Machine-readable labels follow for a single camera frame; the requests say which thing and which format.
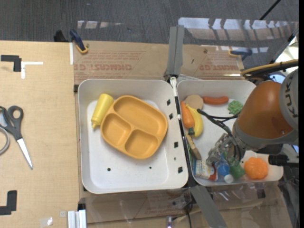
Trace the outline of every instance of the toy hot dog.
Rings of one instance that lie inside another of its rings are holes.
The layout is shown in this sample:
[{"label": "toy hot dog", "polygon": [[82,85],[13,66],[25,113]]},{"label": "toy hot dog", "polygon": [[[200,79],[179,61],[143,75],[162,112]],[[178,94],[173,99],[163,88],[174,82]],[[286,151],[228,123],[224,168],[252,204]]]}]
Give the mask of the toy hot dog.
[{"label": "toy hot dog", "polygon": [[219,98],[213,98],[209,96],[204,96],[203,101],[206,104],[210,105],[223,105],[229,101],[229,98],[227,96],[219,97]]}]

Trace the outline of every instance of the blue clamp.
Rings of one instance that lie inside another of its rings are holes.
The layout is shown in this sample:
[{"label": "blue clamp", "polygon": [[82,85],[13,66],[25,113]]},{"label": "blue clamp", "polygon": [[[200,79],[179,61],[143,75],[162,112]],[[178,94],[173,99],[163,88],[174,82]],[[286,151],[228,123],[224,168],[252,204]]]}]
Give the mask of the blue clamp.
[{"label": "blue clamp", "polygon": [[87,53],[87,47],[83,44],[81,38],[79,37],[79,35],[77,34],[77,32],[73,29],[70,30],[70,35],[72,37],[72,40],[74,40],[76,42],[76,48],[78,49],[78,51],[82,54]]}]

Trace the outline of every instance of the toy carrot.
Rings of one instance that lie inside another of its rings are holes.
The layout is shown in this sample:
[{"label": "toy carrot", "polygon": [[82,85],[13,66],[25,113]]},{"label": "toy carrot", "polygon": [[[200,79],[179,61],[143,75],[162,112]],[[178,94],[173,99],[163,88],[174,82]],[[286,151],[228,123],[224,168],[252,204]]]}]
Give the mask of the toy carrot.
[{"label": "toy carrot", "polygon": [[193,116],[191,114],[191,112],[189,111],[189,109],[186,107],[186,104],[184,101],[180,102],[180,110],[181,110],[181,117],[182,117],[182,123],[184,124],[185,128],[188,128],[189,135],[193,135],[194,134],[194,119]]}]

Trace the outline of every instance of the scissor blade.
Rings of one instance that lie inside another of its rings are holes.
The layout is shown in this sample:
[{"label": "scissor blade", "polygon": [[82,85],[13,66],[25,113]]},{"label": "scissor blade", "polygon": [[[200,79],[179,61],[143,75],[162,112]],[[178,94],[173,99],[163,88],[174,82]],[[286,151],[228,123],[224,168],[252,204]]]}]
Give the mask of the scissor blade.
[{"label": "scissor blade", "polygon": [[27,161],[29,167],[30,167],[31,169],[33,169],[32,161],[30,160],[29,152],[28,152],[27,147],[26,147],[26,145],[25,145],[25,143],[24,143],[24,140],[23,140],[23,139],[18,139],[17,142],[18,142],[18,144],[19,144],[19,147],[20,147],[20,149],[21,149],[21,151],[22,151],[22,153],[23,153],[23,156],[24,156],[24,158],[26,159],[26,161]]}]

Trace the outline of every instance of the white tape mark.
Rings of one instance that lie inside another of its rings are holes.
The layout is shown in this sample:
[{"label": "white tape mark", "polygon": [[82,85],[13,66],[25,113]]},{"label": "white tape mark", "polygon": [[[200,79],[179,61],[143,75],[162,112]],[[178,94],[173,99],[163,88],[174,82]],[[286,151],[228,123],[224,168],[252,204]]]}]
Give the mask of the white tape mark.
[{"label": "white tape mark", "polygon": [[74,64],[74,52],[73,52],[73,43],[70,42],[70,64]]},{"label": "white tape mark", "polygon": [[53,225],[53,217],[42,218],[40,220],[40,228],[48,227]]},{"label": "white tape mark", "polygon": [[43,65],[43,62],[21,62],[21,78],[25,79],[25,65]]}]

